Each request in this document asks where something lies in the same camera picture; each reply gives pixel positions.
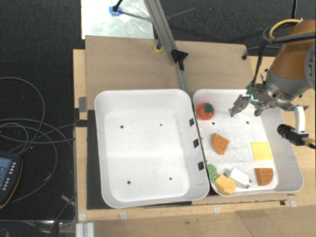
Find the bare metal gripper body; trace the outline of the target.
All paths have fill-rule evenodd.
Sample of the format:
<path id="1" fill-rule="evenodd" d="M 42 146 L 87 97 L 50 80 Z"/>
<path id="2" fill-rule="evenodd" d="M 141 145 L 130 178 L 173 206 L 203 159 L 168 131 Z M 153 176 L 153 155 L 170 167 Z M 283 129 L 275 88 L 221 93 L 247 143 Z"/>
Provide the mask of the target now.
<path id="1" fill-rule="evenodd" d="M 274 84 L 257 83 L 249 90 L 252 104 L 266 104 L 270 108 L 280 108 L 283 110 L 295 110 L 296 106 L 291 103 L 294 99 L 277 88 Z"/>

